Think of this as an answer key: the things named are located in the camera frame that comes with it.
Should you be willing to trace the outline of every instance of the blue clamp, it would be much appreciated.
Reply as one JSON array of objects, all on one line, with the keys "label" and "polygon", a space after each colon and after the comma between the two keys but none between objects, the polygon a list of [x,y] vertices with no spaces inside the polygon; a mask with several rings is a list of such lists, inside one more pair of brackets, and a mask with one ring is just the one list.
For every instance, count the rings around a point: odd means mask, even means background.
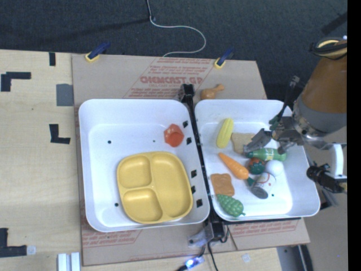
[{"label": "blue clamp", "polygon": [[100,44],[97,48],[95,48],[92,52],[85,55],[85,59],[88,62],[94,62],[98,60],[99,54],[104,53],[107,51],[107,49],[110,47],[110,42],[103,42]]},{"label": "blue clamp", "polygon": [[225,64],[226,59],[231,59],[233,57],[233,55],[234,55],[233,51],[234,51],[233,47],[227,49],[227,51],[214,62],[214,66],[217,69],[221,69]]}]

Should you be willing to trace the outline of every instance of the white ball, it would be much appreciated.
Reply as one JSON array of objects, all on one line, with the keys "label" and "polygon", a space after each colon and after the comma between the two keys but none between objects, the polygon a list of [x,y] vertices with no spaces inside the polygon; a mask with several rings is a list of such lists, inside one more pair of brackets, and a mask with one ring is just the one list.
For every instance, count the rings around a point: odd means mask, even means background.
[{"label": "white ball", "polygon": [[283,171],[283,163],[279,160],[270,160],[266,163],[265,172],[273,174],[275,177]]}]

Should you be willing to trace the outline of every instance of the white cable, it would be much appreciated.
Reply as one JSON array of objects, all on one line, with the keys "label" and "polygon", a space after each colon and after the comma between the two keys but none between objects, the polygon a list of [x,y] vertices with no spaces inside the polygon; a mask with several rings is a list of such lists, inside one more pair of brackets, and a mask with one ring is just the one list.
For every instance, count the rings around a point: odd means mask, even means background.
[{"label": "white cable", "polygon": [[148,11],[149,11],[149,20],[150,22],[156,26],[156,27],[160,27],[160,28],[187,28],[187,29],[191,29],[191,30],[194,30],[196,32],[198,32],[203,40],[204,40],[204,44],[201,48],[199,48],[198,50],[195,50],[195,51],[172,51],[172,52],[169,52],[169,53],[166,53],[163,55],[163,57],[166,57],[167,55],[169,54],[179,54],[179,53],[182,53],[182,54],[192,54],[192,53],[197,53],[199,51],[202,51],[204,49],[204,47],[206,46],[206,38],[205,36],[203,35],[202,32],[200,32],[198,29],[196,28],[193,28],[193,27],[190,27],[190,26],[185,26],[185,25],[176,25],[176,26],[163,26],[163,25],[158,25],[156,24],[153,20],[152,20],[152,11],[151,11],[151,7],[149,5],[149,0],[147,0],[147,7],[148,7]]}]

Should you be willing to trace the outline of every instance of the yellow corn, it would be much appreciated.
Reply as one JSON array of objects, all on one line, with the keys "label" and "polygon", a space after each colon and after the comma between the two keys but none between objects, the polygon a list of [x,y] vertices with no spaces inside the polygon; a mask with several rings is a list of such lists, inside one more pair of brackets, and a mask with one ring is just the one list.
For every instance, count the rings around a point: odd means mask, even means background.
[{"label": "yellow corn", "polygon": [[224,120],[221,130],[218,133],[217,147],[225,148],[228,145],[233,132],[233,126],[234,126],[233,119]]}]

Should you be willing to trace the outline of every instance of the orange carrot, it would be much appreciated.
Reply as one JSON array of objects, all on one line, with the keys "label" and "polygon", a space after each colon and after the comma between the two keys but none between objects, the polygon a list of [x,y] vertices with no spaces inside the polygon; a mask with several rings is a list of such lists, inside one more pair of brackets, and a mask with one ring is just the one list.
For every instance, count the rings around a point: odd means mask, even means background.
[{"label": "orange carrot", "polygon": [[244,166],[222,152],[218,155],[237,178],[241,180],[246,180],[248,178],[249,172]]}]

